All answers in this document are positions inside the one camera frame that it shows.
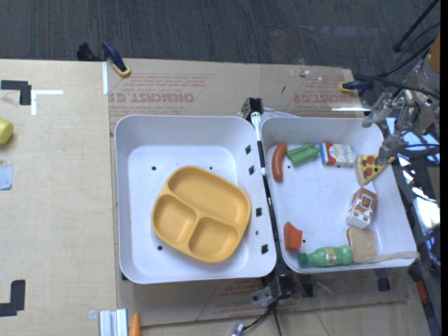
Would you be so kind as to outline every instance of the toy pizza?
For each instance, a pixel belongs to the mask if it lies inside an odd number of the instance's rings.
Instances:
[[[390,157],[386,164],[376,164],[378,155],[357,154],[355,159],[355,171],[361,186],[373,181],[395,159]]]

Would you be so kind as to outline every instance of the bottle cap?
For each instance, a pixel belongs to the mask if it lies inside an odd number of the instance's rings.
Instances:
[[[306,253],[299,254],[299,265],[308,264],[308,255]]]

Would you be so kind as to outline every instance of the hot dog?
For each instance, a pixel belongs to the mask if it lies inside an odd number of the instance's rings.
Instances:
[[[272,156],[272,174],[276,181],[280,181],[283,178],[283,171],[281,170],[281,160],[286,153],[286,143],[281,142],[275,148],[274,154]]]

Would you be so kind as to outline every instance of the table surface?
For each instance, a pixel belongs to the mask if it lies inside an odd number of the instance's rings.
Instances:
[[[12,281],[26,281],[24,310],[0,317],[1,334],[97,335],[89,311],[118,305],[103,64],[2,60],[0,79],[63,91],[38,95],[37,115],[19,104],[18,91],[0,91],[0,118],[15,126],[0,146],[0,160],[13,165],[13,187],[0,192],[0,304],[9,302]],[[282,333],[430,335],[415,283],[402,282],[408,292],[399,302],[279,314]],[[235,321],[154,325],[142,335],[226,335]],[[276,335],[274,317],[247,333]]]

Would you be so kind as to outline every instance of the soda bottle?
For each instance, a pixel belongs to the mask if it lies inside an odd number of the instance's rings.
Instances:
[[[318,248],[310,254],[300,253],[299,264],[315,264],[317,266],[327,267],[336,265],[350,265],[353,261],[353,253],[349,246],[339,247],[327,246]]]

